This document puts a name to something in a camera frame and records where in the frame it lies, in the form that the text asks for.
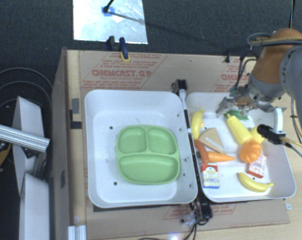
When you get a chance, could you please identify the black cylinder on white bracket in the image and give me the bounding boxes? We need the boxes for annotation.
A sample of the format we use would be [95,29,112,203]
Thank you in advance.
[256,107,287,145]

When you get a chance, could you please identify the orange and white carton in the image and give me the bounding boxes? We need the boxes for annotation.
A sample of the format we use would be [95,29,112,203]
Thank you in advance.
[245,154,268,179]

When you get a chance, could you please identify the black block with thin wires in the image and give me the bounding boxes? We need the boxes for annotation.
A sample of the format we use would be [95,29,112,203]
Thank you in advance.
[171,78,189,95]
[199,198,214,220]

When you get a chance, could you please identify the orange croissant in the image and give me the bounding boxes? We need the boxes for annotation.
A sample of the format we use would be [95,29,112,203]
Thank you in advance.
[238,139,263,164]

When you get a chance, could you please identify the red and white carton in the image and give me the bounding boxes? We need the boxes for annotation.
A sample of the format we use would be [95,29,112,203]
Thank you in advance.
[200,162,221,190]

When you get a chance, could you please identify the yellow mustard bottle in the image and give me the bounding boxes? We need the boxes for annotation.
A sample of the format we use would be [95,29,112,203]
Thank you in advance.
[225,113,254,145]

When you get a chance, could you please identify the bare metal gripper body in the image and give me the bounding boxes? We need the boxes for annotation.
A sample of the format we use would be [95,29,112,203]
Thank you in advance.
[234,87,276,112]

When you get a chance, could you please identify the orange sausage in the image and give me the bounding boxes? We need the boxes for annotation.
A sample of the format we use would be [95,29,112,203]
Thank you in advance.
[193,139,209,164]

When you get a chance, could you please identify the green flat toy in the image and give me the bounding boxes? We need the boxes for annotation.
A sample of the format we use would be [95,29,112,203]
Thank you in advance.
[225,109,250,121]

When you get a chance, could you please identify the green divided plate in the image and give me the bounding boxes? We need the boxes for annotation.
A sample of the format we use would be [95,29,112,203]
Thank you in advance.
[115,124,181,186]

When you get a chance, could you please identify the yellow banana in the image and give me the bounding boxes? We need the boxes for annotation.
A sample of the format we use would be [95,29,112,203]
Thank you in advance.
[238,171,275,193]
[190,109,206,141]

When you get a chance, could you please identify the white plastic tray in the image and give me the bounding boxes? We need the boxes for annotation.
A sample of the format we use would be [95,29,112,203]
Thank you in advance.
[84,89,199,209]
[185,91,298,204]

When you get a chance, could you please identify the thin black and white rod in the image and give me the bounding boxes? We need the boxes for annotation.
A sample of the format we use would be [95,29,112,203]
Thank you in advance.
[179,88,209,220]

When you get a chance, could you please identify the tan cheese wedge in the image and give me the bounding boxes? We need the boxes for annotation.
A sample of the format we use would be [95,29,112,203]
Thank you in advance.
[198,127,227,156]

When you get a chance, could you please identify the orange carrot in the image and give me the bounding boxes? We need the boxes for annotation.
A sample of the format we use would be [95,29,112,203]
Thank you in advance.
[206,150,236,163]

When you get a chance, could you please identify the brown cardboard board red print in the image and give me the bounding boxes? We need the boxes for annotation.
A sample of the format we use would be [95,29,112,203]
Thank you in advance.
[78,50,291,240]

